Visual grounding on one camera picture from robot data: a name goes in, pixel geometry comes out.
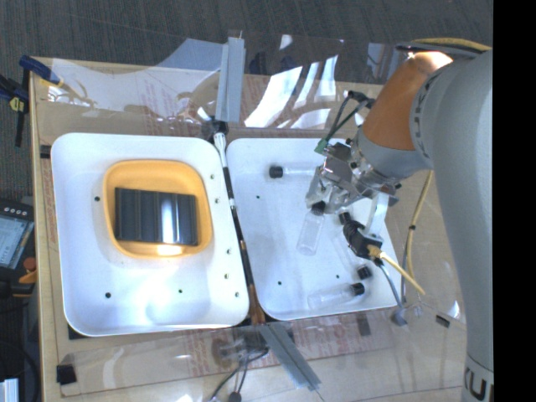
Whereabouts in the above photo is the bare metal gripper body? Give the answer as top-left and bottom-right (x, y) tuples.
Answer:
(312, 140), (399, 209)

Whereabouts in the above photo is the clear plastic bottle black cap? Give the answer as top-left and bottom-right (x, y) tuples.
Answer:
(296, 201), (327, 256)
(307, 281), (366, 310)
(268, 162), (320, 180)
(333, 232), (374, 281)

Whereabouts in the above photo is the white plastic tray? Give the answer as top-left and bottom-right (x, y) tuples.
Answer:
(49, 131), (251, 338)
(224, 137), (399, 322)

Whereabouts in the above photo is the thin black and white rod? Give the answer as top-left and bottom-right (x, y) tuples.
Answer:
(213, 131), (266, 326)

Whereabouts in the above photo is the brown cardboard board red print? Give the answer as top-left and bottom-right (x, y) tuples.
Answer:
(28, 56), (466, 402)

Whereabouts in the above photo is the yellow plate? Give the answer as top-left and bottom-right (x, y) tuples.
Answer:
(101, 159), (214, 260)

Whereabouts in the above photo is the black ribbed tray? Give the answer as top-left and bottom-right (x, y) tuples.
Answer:
(113, 187), (199, 247)

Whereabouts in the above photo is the black cylinder on white bracket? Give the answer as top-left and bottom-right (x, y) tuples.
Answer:
(338, 191), (391, 261)

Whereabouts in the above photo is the black block with thin wires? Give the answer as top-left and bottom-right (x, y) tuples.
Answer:
(239, 327), (270, 352)
(200, 119), (229, 140)

